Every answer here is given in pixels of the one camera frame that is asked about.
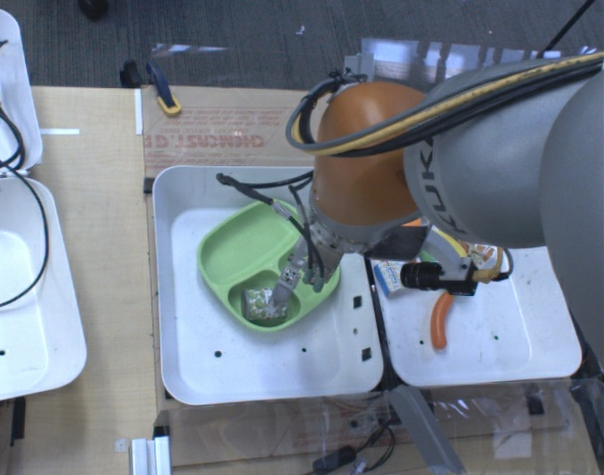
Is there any green and white patterned packet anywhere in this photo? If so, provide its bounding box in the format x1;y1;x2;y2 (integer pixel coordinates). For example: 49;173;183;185
241;287;289;324

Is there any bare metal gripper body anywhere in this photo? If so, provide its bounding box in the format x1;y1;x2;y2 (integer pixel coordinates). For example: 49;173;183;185
280;221;367;289

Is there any brown cardboard board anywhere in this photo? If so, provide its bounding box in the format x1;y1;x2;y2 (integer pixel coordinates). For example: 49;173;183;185
141;84;580;467

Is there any white and blue carton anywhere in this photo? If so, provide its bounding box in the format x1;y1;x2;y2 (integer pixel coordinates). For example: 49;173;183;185
371;258;405;299

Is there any orange carrot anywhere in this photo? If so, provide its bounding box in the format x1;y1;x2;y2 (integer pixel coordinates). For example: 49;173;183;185
430;292;455;351

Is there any white plastic tray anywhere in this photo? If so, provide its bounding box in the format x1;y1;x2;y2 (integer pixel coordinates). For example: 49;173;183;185
0;6;44;181
364;225;584;389
151;164;385;407
0;174;88;405

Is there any black chair caster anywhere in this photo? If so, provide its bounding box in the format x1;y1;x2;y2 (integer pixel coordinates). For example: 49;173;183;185
77;0;110;22

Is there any green divided plate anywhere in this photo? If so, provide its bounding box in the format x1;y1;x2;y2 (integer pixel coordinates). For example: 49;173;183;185
196;200;342;333

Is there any black cylinder on white bracket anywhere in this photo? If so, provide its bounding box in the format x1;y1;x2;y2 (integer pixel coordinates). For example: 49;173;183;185
399;228;480;297

